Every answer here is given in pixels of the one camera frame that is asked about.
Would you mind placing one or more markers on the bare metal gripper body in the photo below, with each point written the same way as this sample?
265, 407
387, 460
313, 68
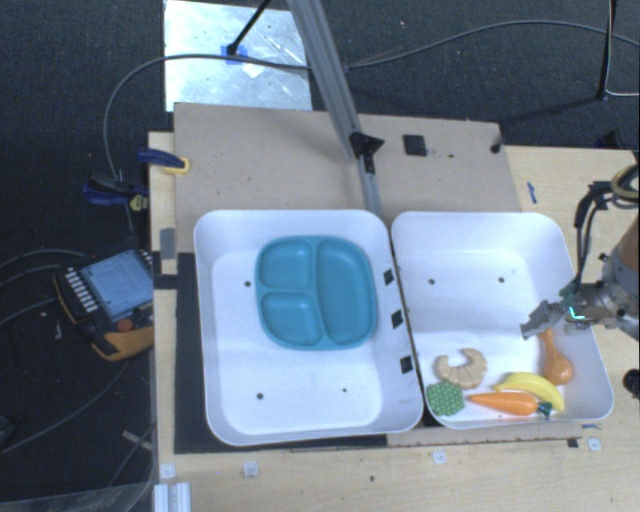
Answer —
607, 307

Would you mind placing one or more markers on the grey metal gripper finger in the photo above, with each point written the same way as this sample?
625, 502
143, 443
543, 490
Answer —
542, 325
535, 315

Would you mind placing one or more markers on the orange drumstick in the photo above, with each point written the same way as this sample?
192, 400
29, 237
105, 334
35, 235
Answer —
556, 367

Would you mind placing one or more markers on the yellow banana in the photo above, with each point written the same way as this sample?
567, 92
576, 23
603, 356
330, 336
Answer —
535, 384

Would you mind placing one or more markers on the white plastic tray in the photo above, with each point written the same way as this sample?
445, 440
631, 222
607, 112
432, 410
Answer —
475, 310
300, 390

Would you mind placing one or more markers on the tan croissant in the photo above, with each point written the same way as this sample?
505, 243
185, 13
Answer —
470, 370

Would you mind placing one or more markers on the orange carrot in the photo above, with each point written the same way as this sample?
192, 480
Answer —
505, 403

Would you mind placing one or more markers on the green grapes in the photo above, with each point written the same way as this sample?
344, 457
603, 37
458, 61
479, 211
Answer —
445, 399

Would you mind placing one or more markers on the black block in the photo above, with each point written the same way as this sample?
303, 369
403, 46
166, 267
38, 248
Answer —
415, 145

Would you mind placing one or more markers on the blue divided plate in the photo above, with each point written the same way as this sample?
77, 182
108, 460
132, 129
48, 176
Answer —
320, 295

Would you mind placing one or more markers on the brown cardboard board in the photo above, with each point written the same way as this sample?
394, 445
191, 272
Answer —
280, 160

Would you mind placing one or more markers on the black cylinder on white bracket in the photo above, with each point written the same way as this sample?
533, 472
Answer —
633, 382

